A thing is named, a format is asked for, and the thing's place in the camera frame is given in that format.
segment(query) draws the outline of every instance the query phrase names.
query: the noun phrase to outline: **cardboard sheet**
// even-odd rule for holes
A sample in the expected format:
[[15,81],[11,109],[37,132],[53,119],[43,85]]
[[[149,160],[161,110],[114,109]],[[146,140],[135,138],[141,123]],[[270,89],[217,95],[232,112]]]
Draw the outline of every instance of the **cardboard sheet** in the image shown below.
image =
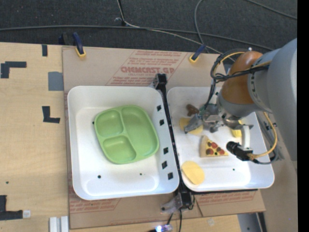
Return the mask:
[[[205,87],[210,85],[210,69],[216,54],[201,54],[192,64],[192,53],[165,52],[134,49],[86,47],[86,56],[79,58],[74,47],[63,47],[63,78],[66,114],[68,173],[71,176],[70,137],[68,126],[67,94],[75,86],[149,86],[157,73],[168,78],[167,91],[172,87]],[[246,212],[264,211],[260,191],[227,193],[218,198],[217,193],[197,195],[193,210],[183,218],[199,218]],[[86,201],[80,199],[69,177],[69,203],[71,229],[120,225],[167,220],[159,207],[173,194],[133,198]]]

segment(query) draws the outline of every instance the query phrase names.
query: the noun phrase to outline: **green plate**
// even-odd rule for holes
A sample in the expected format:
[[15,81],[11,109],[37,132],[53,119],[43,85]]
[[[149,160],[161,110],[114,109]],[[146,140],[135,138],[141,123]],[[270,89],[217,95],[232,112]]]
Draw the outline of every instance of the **green plate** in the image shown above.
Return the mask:
[[135,105],[111,108],[95,118],[95,130],[105,156],[125,164],[152,156],[159,149],[159,138],[144,109]]

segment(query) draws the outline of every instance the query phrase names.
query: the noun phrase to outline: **blue clip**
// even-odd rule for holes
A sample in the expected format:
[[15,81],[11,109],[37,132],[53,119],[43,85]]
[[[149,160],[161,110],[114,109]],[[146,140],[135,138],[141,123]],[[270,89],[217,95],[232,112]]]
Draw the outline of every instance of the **blue clip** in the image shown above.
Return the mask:
[[190,56],[189,61],[190,61],[191,63],[195,63],[195,62],[197,61],[197,59],[198,59],[198,56],[201,54],[202,51],[204,51],[205,47],[206,47],[206,46],[205,46],[204,44],[201,45],[201,46],[199,47],[199,49],[198,49],[194,54],[192,54],[192,55]]
[[86,56],[86,52],[85,52],[84,49],[83,49],[82,41],[81,41],[81,39],[79,38],[77,32],[73,33],[73,39],[74,39],[74,43],[75,43],[75,45],[76,45],[75,50],[76,50],[78,56],[81,57],[81,58],[84,57],[84,56]]

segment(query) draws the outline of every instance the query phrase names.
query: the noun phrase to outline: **toy cheese slice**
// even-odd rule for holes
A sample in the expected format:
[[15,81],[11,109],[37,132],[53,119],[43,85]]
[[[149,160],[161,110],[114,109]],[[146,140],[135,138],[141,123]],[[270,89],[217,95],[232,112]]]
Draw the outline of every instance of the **toy cheese slice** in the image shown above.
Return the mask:
[[221,157],[228,156],[228,152],[219,147],[214,141],[210,140],[208,136],[202,136],[201,143],[199,145],[200,157]]

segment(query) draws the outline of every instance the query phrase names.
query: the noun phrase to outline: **white tray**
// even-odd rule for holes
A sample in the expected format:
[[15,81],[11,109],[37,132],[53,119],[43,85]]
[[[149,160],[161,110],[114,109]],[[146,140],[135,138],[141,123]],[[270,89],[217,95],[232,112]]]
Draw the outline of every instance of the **white tray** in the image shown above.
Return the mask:
[[[196,162],[204,171],[205,180],[200,185],[192,184],[182,174],[186,186],[196,192],[224,191],[240,189],[262,189],[270,187],[274,182],[274,173],[271,165],[259,165],[249,161],[241,161],[229,152],[228,156],[216,158],[199,157],[199,142],[201,135],[185,134],[179,127],[179,119],[187,116],[187,104],[201,107],[209,95],[208,87],[174,87],[167,95],[169,112],[173,126],[175,143],[180,166],[187,160]],[[211,103],[216,102],[216,95]],[[263,136],[258,125],[256,114],[252,113],[243,119],[245,124],[253,124],[250,130],[250,146],[255,154],[266,152]],[[226,150],[226,143],[234,141],[241,143],[241,139],[234,138],[230,129],[220,127],[215,133],[203,130],[221,148]],[[260,161],[269,161],[268,156],[259,158]]]
[[[151,118],[160,141],[151,157],[129,164],[111,163],[93,125],[109,108],[137,105]],[[68,94],[73,188],[82,199],[98,200],[173,192],[179,185],[176,161],[161,94],[151,87],[78,86]]]

